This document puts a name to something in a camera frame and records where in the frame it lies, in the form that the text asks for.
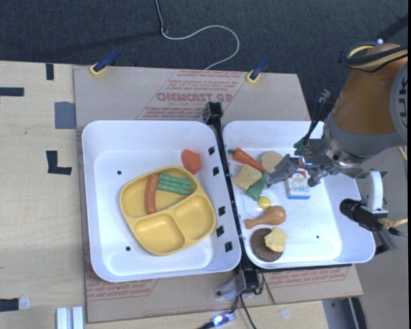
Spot yellow divided plate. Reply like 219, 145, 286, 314
119, 165, 217, 256

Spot yellow ridged toy food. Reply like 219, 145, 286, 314
264, 226, 288, 253

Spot black cylinder on white bracket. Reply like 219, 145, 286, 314
339, 169, 390, 232

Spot brown chicken drumstick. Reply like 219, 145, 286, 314
244, 205, 288, 230

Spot thin black rod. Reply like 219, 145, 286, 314
213, 121, 251, 270

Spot orange carrot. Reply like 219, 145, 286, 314
227, 147, 267, 173

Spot yellow cheese wedge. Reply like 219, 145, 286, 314
233, 164, 263, 191

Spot orange-red toy food piece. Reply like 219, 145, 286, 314
181, 149, 202, 175

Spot white plastic tray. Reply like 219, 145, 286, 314
81, 120, 242, 283
222, 120, 377, 269

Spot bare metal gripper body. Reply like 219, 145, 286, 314
297, 138, 366, 179

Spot black block with thin wires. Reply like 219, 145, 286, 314
241, 267, 262, 293
201, 101, 224, 126

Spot tan bread slice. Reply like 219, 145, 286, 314
259, 151, 284, 173

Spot brown round biscuit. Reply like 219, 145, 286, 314
249, 228, 284, 263

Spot brown cardboard board, red print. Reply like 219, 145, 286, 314
72, 65, 364, 324

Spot green beans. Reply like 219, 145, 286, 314
156, 172, 197, 196

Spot small white printed carton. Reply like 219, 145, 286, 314
284, 169, 311, 201

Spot red sausage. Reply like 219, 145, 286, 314
144, 173, 160, 215

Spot green toy food piece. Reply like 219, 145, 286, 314
245, 173, 269, 202

